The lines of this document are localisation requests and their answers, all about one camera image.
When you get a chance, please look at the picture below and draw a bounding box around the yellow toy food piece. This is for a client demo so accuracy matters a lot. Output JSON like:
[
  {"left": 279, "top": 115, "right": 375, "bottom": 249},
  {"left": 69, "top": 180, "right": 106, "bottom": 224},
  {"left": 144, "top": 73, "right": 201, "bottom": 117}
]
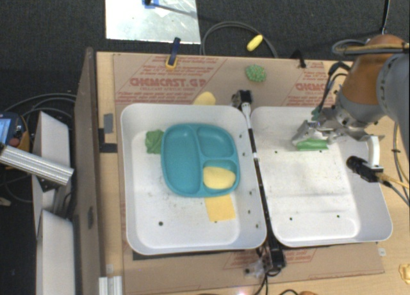
[{"left": 192, "top": 91, "right": 217, "bottom": 106}]

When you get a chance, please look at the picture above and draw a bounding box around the white plastic tray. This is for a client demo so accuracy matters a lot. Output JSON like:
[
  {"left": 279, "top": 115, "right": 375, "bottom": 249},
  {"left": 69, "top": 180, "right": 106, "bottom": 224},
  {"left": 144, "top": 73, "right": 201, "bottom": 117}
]
[
  {"left": 249, "top": 105, "right": 394, "bottom": 248},
  {"left": 120, "top": 102, "right": 268, "bottom": 256}
]

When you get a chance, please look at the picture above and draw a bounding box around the green lettuce leaf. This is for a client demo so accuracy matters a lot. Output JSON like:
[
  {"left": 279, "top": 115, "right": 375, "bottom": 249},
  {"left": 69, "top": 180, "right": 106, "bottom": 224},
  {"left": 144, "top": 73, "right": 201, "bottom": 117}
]
[{"left": 144, "top": 129, "right": 165, "bottom": 155}]

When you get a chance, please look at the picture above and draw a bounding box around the blue divided plate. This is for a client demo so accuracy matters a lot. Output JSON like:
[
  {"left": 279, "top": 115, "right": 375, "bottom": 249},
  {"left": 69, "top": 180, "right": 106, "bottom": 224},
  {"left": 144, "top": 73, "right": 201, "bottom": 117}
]
[{"left": 160, "top": 122, "right": 242, "bottom": 198}]

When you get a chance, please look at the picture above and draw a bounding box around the yellow toy corn cob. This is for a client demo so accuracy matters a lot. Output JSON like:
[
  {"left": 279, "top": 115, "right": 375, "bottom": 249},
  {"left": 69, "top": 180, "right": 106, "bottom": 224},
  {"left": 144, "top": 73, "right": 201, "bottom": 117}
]
[{"left": 246, "top": 34, "right": 265, "bottom": 52}]

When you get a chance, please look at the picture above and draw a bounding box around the thin black and white rod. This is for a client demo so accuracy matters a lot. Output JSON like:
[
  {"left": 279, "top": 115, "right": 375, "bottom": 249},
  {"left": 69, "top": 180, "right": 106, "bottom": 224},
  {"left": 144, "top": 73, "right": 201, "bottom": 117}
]
[{"left": 241, "top": 101, "right": 280, "bottom": 256}]

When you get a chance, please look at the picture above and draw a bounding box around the green speckled toy food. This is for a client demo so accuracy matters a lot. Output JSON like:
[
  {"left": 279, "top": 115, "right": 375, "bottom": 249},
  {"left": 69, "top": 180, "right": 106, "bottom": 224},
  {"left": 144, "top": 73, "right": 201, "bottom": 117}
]
[{"left": 245, "top": 64, "right": 268, "bottom": 84}]

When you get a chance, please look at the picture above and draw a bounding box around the green toy pea pod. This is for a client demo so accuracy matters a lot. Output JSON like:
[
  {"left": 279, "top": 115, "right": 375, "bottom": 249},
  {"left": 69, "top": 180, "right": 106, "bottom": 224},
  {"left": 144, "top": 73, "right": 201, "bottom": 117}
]
[{"left": 295, "top": 137, "right": 331, "bottom": 152}]

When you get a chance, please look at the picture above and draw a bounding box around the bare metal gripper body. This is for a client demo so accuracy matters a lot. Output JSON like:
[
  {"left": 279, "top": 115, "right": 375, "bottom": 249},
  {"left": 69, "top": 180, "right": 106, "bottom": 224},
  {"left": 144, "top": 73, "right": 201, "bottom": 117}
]
[{"left": 315, "top": 107, "right": 386, "bottom": 143}]

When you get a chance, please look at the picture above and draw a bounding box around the black cylinder on white bracket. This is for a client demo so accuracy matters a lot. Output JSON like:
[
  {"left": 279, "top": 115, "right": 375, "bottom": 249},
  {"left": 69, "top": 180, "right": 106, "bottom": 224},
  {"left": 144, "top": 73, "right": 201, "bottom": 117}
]
[{"left": 345, "top": 135, "right": 385, "bottom": 184}]

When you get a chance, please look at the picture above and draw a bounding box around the brown cardboard board red print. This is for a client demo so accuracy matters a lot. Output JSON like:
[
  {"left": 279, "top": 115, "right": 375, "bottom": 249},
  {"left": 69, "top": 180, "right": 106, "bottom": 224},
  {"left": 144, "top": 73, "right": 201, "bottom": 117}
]
[{"left": 112, "top": 52, "right": 386, "bottom": 283}]

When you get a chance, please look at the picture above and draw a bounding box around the yellow toy potato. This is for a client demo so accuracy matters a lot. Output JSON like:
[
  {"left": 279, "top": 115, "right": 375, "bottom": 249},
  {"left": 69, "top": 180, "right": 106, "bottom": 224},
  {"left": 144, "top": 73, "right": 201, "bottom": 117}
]
[{"left": 202, "top": 166, "right": 237, "bottom": 190}]

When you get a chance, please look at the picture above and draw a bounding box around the pale yellow toy piece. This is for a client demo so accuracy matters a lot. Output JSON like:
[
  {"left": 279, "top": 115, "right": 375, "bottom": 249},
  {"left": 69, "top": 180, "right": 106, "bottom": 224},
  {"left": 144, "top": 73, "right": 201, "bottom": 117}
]
[{"left": 398, "top": 262, "right": 410, "bottom": 285}]

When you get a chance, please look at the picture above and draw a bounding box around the black block with thin wires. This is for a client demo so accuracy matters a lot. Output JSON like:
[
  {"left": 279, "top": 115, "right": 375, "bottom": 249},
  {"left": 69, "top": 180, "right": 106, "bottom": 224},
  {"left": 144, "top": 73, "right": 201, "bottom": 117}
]
[
  {"left": 231, "top": 89, "right": 254, "bottom": 108},
  {"left": 256, "top": 244, "right": 286, "bottom": 276}
]

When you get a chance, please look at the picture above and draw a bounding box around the yellow cheese slice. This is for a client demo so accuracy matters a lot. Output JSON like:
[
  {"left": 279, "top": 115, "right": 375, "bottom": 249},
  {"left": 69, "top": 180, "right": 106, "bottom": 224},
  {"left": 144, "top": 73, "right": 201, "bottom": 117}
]
[{"left": 204, "top": 194, "right": 237, "bottom": 223}]

